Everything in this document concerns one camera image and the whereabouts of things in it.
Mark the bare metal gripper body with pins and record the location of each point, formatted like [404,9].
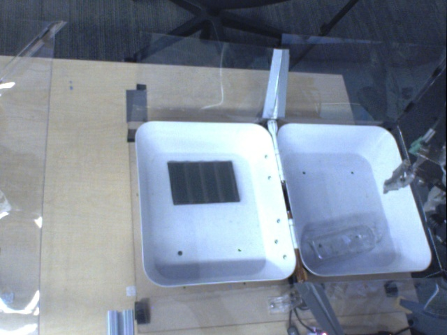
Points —
[431,169]

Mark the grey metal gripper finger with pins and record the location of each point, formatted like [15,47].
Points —
[396,180]

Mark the white plastic tray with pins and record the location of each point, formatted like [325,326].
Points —
[335,201]
[209,236]

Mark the clear plastic bottle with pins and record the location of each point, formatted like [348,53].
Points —
[340,243]

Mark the dark grey ribbed mat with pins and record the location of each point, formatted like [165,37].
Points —
[203,183]

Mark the black office chair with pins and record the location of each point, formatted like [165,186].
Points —
[223,9]

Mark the black cylinder on white bracket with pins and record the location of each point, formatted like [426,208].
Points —
[434,201]

